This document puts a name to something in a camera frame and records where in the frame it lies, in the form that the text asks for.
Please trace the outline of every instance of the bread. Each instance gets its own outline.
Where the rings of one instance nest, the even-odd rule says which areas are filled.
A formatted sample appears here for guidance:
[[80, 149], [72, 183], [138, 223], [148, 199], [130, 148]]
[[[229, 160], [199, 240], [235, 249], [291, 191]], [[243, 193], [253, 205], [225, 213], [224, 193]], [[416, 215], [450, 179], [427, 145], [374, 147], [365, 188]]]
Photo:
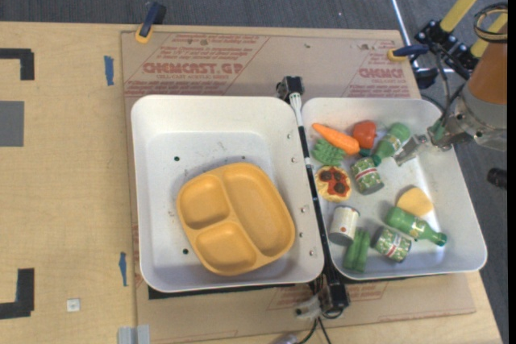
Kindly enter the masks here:
[[346, 201], [352, 194], [349, 176], [335, 166], [320, 168], [315, 174], [315, 184], [321, 197], [329, 202]]

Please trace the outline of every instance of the orange plate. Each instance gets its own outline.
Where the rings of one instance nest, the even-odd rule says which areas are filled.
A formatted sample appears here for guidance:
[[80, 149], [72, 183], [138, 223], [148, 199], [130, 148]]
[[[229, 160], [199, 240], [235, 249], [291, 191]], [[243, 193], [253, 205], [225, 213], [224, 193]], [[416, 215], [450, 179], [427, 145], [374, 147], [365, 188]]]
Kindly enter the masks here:
[[253, 164], [225, 165], [188, 181], [177, 195], [177, 213], [197, 257], [221, 276], [271, 263], [295, 237], [276, 186]]

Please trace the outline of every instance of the wooden table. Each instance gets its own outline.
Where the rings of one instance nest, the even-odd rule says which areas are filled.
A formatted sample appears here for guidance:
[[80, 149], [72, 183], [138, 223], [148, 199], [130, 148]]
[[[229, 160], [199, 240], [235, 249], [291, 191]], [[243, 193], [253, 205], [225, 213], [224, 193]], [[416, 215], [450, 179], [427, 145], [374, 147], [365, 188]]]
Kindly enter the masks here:
[[[0, 48], [29, 48], [35, 53], [34, 81], [20, 80], [19, 60], [0, 59], [0, 102], [24, 102], [23, 145], [0, 147], [0, 305], [15, 301], [19, 269], [35, 272], [34, 310], [30, 317], [0, 319], [0, 341], [109, 343], [117, 341], [120, 326], [138, 323], [131, 288], [120, 47], [120, 32], [135, 29], [0, 23]], [[113, 58], [110, 86], [104, 56]], [[127, 254], [129, 287], [120, 280], [121, 252]], [[475, 313], [330, 328], [328, 333], [333, 342], [501, 342], [479, 273], [468, 273], [467, 279]], [[75, 298], [80, 299], [80, 311], [73, 311]], [[231, 342], [277, 338], [270, 334]], [[310, 342], [325, 342], [320, 330]]]

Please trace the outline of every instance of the green can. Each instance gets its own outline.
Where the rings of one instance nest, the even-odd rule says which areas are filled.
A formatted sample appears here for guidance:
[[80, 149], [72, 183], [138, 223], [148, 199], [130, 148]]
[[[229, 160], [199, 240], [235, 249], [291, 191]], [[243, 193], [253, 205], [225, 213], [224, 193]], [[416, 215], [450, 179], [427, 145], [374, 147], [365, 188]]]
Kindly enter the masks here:
[[384, 187], [377, 167], [370, 156], [357, 160], [352, 165], [352, 175], [358, 185], [358, 190], [364, 195], [375, 193]]
[[399, 233], [386, 226], [378, 228], [371, 244], [380, 254], [398, 263], [405, 260], [412, 247], [412, 242], [408, 238], [402, 237]]

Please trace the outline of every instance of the white can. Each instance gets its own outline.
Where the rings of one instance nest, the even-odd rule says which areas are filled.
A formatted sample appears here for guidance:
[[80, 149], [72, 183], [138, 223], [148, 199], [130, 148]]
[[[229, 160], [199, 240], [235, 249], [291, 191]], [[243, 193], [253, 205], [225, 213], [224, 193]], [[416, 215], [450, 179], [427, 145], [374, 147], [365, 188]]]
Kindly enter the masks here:
[[328, 238], [335, 244], [347, 246], [355, 239], [360, 213], [351, 206], [337, 205], [333, 213]]

